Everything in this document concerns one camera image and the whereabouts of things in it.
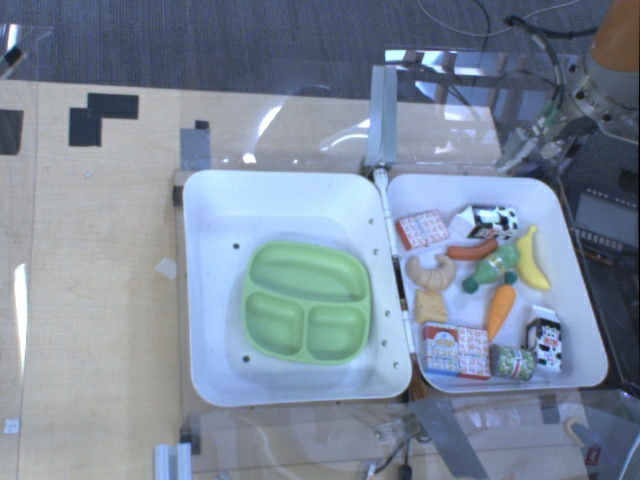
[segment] hot dog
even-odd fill
[[[474,247],[459,247],[452,245],[447,248],[447,256],[452,260],[479,260],[487,254],[498,248],[498,241],[495,238],[489,238],[480,245]]]

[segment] toy carrot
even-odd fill
[[[491,304],[489,304],[489,318],[487,321],[487,337],[489,341],[493,340],[502,324],[507,319],[511,308],[516,302],[516,291],[511,286],[517,279],[513,272],[507,272],[504,276],[505,284],[498,286]]]

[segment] yellow banana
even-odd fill
[[[520,261],[516,265],[516,271],[520,278],[531,288],[548,290],[551,288],[547,276],[538,267],[533,257],[533,235],[537,228],[532,224],[527,234],[516,242],[516,249],[520,253]]]

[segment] wooden table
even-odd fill
[[[357,131],[369,103],[12,81],[0,89],[0,108],[25,112],[20,154],[0,156],[0,303],[12,299],[12,269],[29,267],[24,377],[15,313],[10,307],[0,312],[0,418],[22,423],[19,443],[15,435],[0,436],[0,479],[13,479],[16,471],[21,480],[151,478],[153,447],[176,444],[181,375],[188,375],[180,367],[177,281],[156,269],[163,259],[177,260],[172,186],[180,169],[180,129],[209,121],[218,168],[251,167],[244,156],[250,153],[258,167],[357,172],[364,151],[358,137],[328,157],[318,143],[331,146],[344,130]],[[89,92],[138,95],[138,119],[103,119],[102,147],[70,147],[69,109],[86,107]],[[457,172],[467,170],[470,159],[497,158],[491,124],[476,123],[473,147],[460,148],[444,128],[436,133],[442,120],[434,124],[433,118],[443,110],[425,107],[399,108],[401,160],[410,163],[418,153],[428,158],[440,148],[436,160],[448,158]],[[273,109],[278,119],[261,130]],[[432,143],[425,142],[425,127]],[[278,443],[288,443],[282,430],[275,431],[276,457]],[[221,430],[221,439],[232,435],[240,445],[235,431]],[[529,466],[545,460],[577,475],[579,449],[566,436],[558,439],[535,449],[523,444],[509,455],[511,462],[489,440],[481,459],[494,472],[518,460]],[[432,446],[413,453],[414,469],[443,477]],[[248,469],[232,478],[352,479],[357,465]],[[395,469],[387,475],[395,478]]]

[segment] green bottle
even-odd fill
[[[479,285],[497,281],[508,269],[515,267],[518,261],[520,253],[513,245],[501,245],[478,263],[473,275],[463,281],[462,289],[466,293],[475,293]]]

